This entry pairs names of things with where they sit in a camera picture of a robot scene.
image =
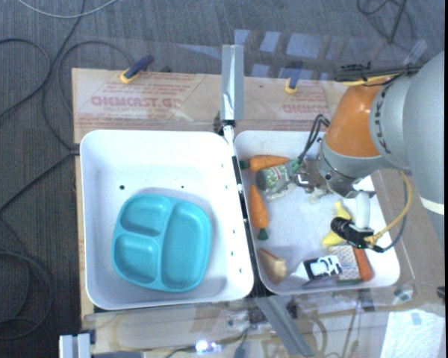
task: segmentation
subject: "light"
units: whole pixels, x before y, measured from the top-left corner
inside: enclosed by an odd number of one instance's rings
[[[208,342],[202,339],[196,343],[197,354],[216,353],[219,351],[221,351],[221,345],[216,344],[216,342]]]

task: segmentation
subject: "toy carrot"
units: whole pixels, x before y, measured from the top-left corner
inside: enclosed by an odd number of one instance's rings
[[[251,223],[252,225],[254,225],[254,227],[259,228],[258,239],[267,239],[269,236],[266,232],[266,226],[269,224],[269,215],[267,214],[267,208],[264,201],[262,200],[261,194],[254,184],[251,184],[249,206]]]
[[[244,169],[250,169],[252,172],[257,172],[260,169],[267,169],[279,164],[284,164],[289,161],[287,157],[279,157],[277,155],[256,155],[249,160],[241,160],[239,167]]]
[[[353,254],[358,264],[358,271],[360,272],[360,277],[363,281],[372,280],[373,270],[370,266],[370,262],[367,259],[367,255],[363,249],[358,249],[353,247]]]

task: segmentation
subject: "toy food item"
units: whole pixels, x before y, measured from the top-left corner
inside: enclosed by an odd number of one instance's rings
[[[256,228],[259,228],[258,239],[267,239],[266,226],[269,224],[269,215],[264,200],[262,200],[261,194],[257,190],[255,184],[251,184],[249,207],[251,224]]]
[[[290,178],[285,164],[260,169],[255,173],[255,185],[261,191],[279,191],[288,185]]]
[[[354,248],[348,244],[329,247],[329,253],[338,256],[342,267],[342,273],[338,275],[338,283],[358,283],[362,281],[353,250]]]
[[[285,264],[284,259],[277,257],[275,254],[270,253],[264,248],[259,248],[257,250],[257,255],[264,267],[266,275],[275,285],[284,280],[285,275],[287,274],[287,265]]]
[[[274,167],[279,164],[284,164],[289,161],[287,157],[280,157],[276,155],[256,155],[249,160],[241,160],[239,167],[244,169],[250,169],[252,172],[257,172],[260,169],[267,169],[268,167]]]
[[[358,264],[358,271],[360,272],[360,277],[363,281],[368,281],[373,278],[373,270],[365,254],[365,250],[353,248],[353,253]]]
[[[341,217],[344,219],[352,218],[350,214],[343,208],[341,201],[337,201],[335,203],[334,217]],[[322,239],[322,245],[324,247],[330,247],[333,245],[340,244],[342,241],[343,239],[340,236],[338,236],[333,230],[330,230],[329,233],[327,233],[326,236]]]

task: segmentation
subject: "small can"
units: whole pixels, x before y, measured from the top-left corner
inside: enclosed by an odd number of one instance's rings
[[[279,191],[290,180],[285,164],[279,164],[268,169],[260,169],[255,173],[255,184],[261,191]]]

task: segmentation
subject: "green object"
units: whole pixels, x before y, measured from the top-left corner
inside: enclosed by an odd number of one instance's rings
[[[269,235],[267,235],[267,232],[266,232],[265,228],[261,228],[259,230],[259,235],[257,236],[257,238],[259,240],[267,240],[267,239],[269,239]]]
[[[239,167],[241,170],[248,169],[251,166],[251,163],[249,163],[248,160],[240,160],[239,161]]]
[[[289,172],[296,174],[300,169],[300,162],[298,159],[292,159],[289,163]]]
[[[266,189],[280,189],[287,183],[288,173],[284,164],[268,169],[260,169],[255,173],[255,184],[261,191]]]

